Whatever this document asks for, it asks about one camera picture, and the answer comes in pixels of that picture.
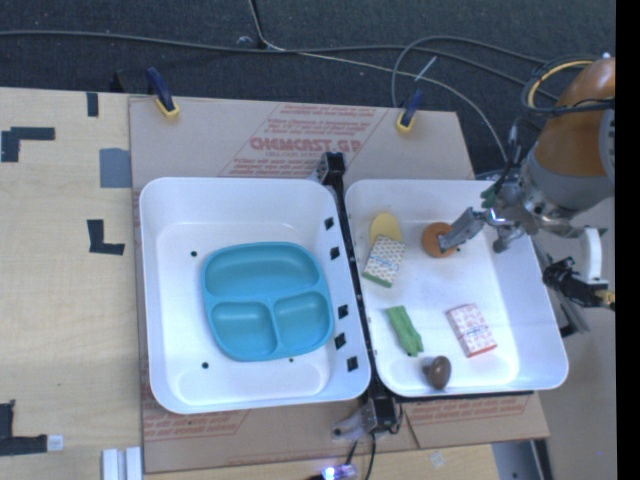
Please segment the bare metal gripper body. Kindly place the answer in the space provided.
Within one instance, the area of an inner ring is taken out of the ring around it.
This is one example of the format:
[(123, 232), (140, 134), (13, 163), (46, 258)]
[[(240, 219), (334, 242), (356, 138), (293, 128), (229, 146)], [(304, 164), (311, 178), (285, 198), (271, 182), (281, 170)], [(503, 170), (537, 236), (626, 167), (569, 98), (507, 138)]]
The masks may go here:
[(529, 235), (546, 231), (560, 237), (576, 236), (571, 223), (576, 212), (549, 200), (529, 179), (494, 183), (487, 190), (487, 207), (497, 219)]

